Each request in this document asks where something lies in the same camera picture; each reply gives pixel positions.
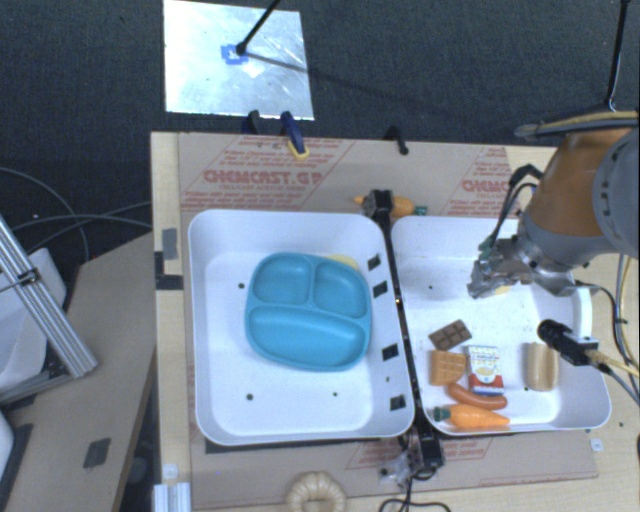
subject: blue plate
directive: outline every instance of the blue plate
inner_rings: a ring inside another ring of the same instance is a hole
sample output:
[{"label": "blue plate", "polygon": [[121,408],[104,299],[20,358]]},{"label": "blue plate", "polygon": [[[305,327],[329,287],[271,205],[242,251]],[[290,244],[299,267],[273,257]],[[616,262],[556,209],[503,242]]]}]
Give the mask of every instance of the blue plate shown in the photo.
[{"label": "blue plate", "polygon": [[245,331],[254,350],[273,361],[308,370],[346,370],[369,346],[369,288],[344,263],[272,254],[251,278]]}]

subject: black fabric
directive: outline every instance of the black fabric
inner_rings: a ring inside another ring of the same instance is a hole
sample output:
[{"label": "black fabric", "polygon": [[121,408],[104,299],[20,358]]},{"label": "black fabric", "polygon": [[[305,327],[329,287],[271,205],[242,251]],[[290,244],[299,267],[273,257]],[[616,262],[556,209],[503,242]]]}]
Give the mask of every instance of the black fabric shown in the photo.
[{"label": "black fabric", "polygon": [[[302,18],[316,116],[301,123],[305,135],[378,139],[393,124],[408,141],[513,144],[520,124],[603,101],[619,4],[288,0],[280,8]],[[639,34],[631,2],[620,108],[638,106]],[[0,165],[46,181],[80,213],[150,198],[152,130],[240,130],[238,118],[164,111],[160,0],[4,0],[0,51]],[[63,213],[46,193],[0,174],[10,225]],[[52,231],[30,228],[20,239],[29,245]],[[141,233],[105,224],[87,232],[94,255]],[[50,246],[66,275],[82,261],[80,242],[71,233]]]}]

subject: toy carrot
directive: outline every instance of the toy carrot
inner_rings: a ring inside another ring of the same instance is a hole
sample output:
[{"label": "toy carrot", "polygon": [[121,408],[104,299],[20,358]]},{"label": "toy carrot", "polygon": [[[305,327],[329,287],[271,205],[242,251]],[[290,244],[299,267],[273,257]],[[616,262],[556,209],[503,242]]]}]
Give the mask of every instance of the toy carrot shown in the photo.
[{"label": "toy carrot", "polygon": [[467,404],[436,407],[433,416],[436,421],[448,419],[460,428],[502,427],[509,424],[509,418]]}]

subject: black metal post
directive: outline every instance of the black metal post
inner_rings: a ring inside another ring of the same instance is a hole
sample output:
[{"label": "black metal post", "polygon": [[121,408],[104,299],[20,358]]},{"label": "black metal post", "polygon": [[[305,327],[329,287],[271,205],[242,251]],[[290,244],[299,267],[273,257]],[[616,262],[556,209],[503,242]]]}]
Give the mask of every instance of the black metal post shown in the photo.
[{"label": "black metal post", "polygon": [[260,27],[262,27],[262,25],[264,25],[264,22],[267,21],[269,16],[271,16],[271,13],[275,10],[275,8],[278,7],[278,4],[280,3],[280,1],[281,0],[273,0],[273,2],[271,2],[271,5],[269,7],[267,7],[267,10],[260,17],[260,19],[254,25],[254,27],[251,29],[251,32],[249,32],[249,34],[247,34],[247,37],[245,37],[244,40],[241,43],[238,43],[236,45],[236,53],[238,55],[242,56],[245,53],[247,53],[247,46],[249,45],[249,43],[253,39],[253,36],[255,36],[257,34],[258,30],[260,30]]},{"label": "black metal post", "polygon": [[613,60],[611,62],[611,72],[609,73],[609,88],[607,89],[607,97],[604,100],[611,110],[615,109],[614,96],[616,93],[616,85],[618,84],[618,73],[620,72],[620,50],[622,48],[622,35],[624,34],[624,25],[627,19],[627,6],[631,0],[620,0],[620,15],[618,16],[618,30],[616,32],[616,42],[613,48]]}]

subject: cardboard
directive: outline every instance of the cardboard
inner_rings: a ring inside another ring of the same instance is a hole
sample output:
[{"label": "cardboard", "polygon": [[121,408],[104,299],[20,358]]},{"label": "cardboard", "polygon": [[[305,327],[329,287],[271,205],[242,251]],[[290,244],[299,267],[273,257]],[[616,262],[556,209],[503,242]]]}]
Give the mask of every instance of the cardboard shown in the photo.
[{"label": "cardboard", "polygon": [[[212,449],[205,442],[193,415],[190,341],[186,230],[196,213],[208,208],[357,212],[354,196],[389,188],[426,206],[431,215],[494,217],[512,172],[509,148],[500,146],[409,143],[409,154],[401,156],[394,142],[307,139],[311,156],[300,162],[285,141],[247,135],[178,136],[194,510],[282,503],[303,473],[319,470],[329,472],[349,497],[396,493],[396,484],[381,481],[378,468],[400,453],[395,439],[235,450]],[[583,431],[454,439],[444,442],[444,450],[446,465],[430,481],[416,484],[416,490],[597,476]]]}]

